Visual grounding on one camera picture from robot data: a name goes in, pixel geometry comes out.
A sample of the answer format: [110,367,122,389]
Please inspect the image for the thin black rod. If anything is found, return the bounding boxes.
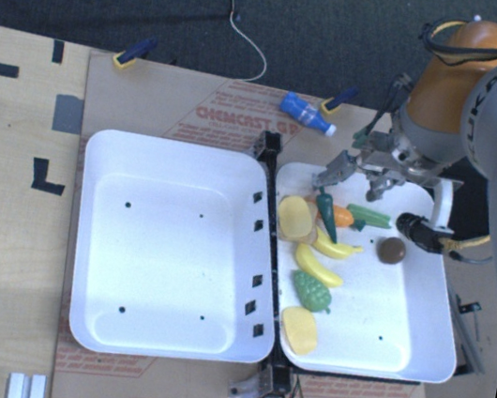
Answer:
[231,148,324,373]

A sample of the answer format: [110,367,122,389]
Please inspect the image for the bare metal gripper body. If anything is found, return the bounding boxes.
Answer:
[356,128,449,189]

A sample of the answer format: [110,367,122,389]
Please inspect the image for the yellow banana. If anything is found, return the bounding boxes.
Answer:
[290,240,350,291]
[309,225,367,265]

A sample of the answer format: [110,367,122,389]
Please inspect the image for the dark green chili pepper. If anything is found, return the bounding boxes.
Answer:
[308,186,347,245]

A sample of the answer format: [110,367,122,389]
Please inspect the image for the brown cardboard board red print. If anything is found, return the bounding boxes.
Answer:
[28,48,484,398]

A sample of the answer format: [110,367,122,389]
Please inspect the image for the yellow potato chip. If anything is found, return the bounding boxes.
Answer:
[274,302,324,360]
[273,191,319,243]

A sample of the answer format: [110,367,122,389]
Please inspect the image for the green celery stalk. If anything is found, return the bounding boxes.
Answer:
[343,201,395,231]

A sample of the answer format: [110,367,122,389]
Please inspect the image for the green grapes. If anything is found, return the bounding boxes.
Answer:
[286,268,338,316]

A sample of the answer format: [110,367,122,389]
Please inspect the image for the black cylinder on white bracket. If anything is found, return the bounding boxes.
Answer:
[391,170,465,257]

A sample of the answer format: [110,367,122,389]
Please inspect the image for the orange carrot green top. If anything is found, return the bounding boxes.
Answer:
[327,204,369,234]

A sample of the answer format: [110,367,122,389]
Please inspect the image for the blue plastic bottle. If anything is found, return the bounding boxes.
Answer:
[275,88,343,139]

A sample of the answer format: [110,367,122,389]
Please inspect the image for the white plastic tray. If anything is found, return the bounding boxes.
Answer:
[243,157,488,397]
[50,124,307,383]

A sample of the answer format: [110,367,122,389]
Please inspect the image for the black block with wires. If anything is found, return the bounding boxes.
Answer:
[249,127,287,165]
[263,359,302,398]

